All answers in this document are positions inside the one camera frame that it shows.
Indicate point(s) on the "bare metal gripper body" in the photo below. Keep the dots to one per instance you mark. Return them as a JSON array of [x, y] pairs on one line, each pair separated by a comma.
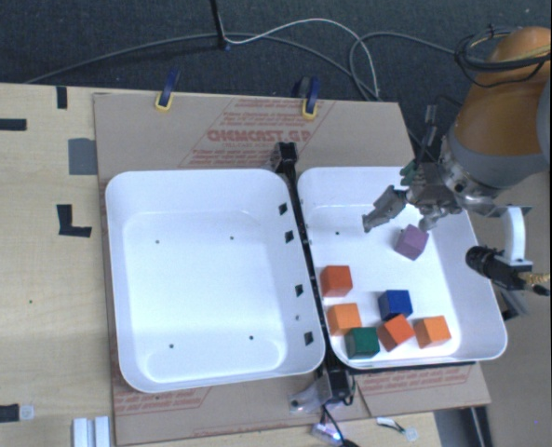
[[436, 191]]

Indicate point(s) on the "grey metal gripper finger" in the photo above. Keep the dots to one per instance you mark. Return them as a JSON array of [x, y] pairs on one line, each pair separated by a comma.
[[383, 207], [429, 222]]

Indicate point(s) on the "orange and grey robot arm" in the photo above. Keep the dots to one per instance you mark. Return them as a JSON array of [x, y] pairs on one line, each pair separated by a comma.
[[499, 114]]

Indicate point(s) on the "purple cube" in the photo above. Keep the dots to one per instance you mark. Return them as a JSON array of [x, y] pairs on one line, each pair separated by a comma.
[[411, 242]]

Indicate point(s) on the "white plastic tray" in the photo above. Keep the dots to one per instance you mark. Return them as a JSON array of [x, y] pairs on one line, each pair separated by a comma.
[[201, 287], [373, 259]]

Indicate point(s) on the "orange cube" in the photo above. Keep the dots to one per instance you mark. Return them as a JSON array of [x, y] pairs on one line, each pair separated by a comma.
[[395, 332], [336, 281], [432, 332], [344, 318]]

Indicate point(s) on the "blue cube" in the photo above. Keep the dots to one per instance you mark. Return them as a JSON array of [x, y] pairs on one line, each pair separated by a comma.
[[395, 304]]

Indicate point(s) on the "thin black rod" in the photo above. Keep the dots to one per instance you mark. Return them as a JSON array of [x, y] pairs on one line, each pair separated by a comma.
[[309, 259]]

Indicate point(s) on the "green cube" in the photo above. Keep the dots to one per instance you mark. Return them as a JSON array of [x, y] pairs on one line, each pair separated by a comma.
[[361, 342]]

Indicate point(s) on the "brown cardboard board red print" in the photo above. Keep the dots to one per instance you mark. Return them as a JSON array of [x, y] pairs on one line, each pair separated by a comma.
[[173, 133]]

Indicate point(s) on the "black cylinder on white bracket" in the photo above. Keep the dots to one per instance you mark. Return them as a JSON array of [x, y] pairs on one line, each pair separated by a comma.
[[503, 266]]

